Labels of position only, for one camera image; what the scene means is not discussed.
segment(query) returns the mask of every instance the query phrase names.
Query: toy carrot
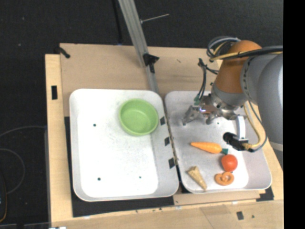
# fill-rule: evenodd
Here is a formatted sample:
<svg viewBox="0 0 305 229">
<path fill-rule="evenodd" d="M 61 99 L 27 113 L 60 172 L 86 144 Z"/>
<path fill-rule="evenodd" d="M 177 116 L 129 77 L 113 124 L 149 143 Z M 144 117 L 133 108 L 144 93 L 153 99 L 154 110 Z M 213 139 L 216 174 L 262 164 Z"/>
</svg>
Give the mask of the toy carrot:
<svg viewBox="0 0 305 229">
<path fill-rule="evenodd" d="M 228 149 L 221 148 L 221 146 L 218 143 L 211 143 L 211 142 L 191 142 L 191 145 L 194 147 L 197 147 L 201 150 L 204 150 L 206 152 L 212 153 L 212 154 L 218 154 L 220 152 L 227 154 Z"/>
</svg>

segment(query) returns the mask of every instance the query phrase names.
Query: green bowl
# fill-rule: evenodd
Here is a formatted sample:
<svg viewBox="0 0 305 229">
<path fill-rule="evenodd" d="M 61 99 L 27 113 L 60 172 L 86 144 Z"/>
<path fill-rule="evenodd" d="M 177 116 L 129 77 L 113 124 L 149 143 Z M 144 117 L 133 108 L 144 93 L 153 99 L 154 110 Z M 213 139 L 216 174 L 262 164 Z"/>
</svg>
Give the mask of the green bowl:
<svg viewBox="0 0 305 229">
<path fill-rule="evenodd" d="M 159 122 L 159 116 L 149 102 L 142 99 L 130 99 L 119 110 L 122 128 L 130 135 L 140 136 L 153 132 Z"/>
</svg>

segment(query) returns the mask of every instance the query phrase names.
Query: toy tomato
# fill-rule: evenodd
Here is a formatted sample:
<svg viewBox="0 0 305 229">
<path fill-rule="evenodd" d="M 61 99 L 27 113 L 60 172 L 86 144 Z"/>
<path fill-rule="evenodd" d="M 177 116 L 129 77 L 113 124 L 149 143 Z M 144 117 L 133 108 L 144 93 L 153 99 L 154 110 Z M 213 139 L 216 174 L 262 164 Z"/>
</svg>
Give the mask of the toy tomato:
<svg viewBox="0 0 305 229">
<path fill-rule="evenodd" d="M 234 171 L 237 168 L 237 158 L 234 155 L 225 155 L 221 159 L 225 171 Z"/>
</svg>

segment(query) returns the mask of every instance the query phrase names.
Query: black bracket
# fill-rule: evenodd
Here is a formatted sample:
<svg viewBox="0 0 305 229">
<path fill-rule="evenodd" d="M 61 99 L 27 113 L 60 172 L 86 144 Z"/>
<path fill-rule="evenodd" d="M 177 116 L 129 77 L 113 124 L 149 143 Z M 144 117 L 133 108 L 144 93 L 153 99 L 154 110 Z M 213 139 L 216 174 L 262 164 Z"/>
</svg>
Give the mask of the black bracket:
<svg viewBox="0 0 305 229">
<path fill-rule="evenodd" d="M 151 71 L 151 73 L 154 73 L 154 63 L 156 63 L 159 60 L 159 57 L 150 55 L 148 53 L 143 55 L 143 59 L 144 59 L 144 63 L 146 66 L 149 65 L 149 69 Z"/>
</svg>

